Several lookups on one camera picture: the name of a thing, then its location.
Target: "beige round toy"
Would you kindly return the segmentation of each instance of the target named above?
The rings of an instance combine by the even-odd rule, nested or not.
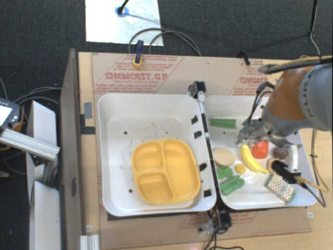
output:
[[[215,162],[224,167],[229,167],[235,162],[235,155],[229,149],[220,147],[213,151]]]

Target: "yellow plate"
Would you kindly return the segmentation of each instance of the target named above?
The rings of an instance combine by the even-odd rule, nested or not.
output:
[[[153,205],[188,201],[200,191],[200,177],[189,146],[177,139],[138,145],[132,154],[132,169],[141,198]]]

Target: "yellow and blue clamp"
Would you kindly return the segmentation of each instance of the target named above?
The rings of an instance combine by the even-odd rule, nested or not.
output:
[[[138,40],[136,43],[136,46],[134,48],[134,59],[133,59],[133,65],[135,67],[140,67],[142,65],[142,51],[144,48],[144,41]]]

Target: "small screen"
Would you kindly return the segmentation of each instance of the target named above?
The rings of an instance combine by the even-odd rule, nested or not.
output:
[[[11,111],[12,108],[0,105],[0,125],[4,124]]]

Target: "black floor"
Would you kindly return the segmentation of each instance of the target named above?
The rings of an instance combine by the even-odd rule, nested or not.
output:
[[[204,56],[296,59],[317,55],[310,29],[313,0],[158,0],[163,28],[184,32]],[[332,54],[333,0],[318,0],[314,41]],[[163,38],[155,54],[195,55],[181,40]],[[10,100],[42,86],[61,87],[70,48],[125,53],[126,45],[85,41],[85,0],[0,0],[0,76]],[[10,164],[24,170],[21,158]],[[8,171],[3,161],[0,170]],[[28,249],[24,176],[0,178],[0,248]]]

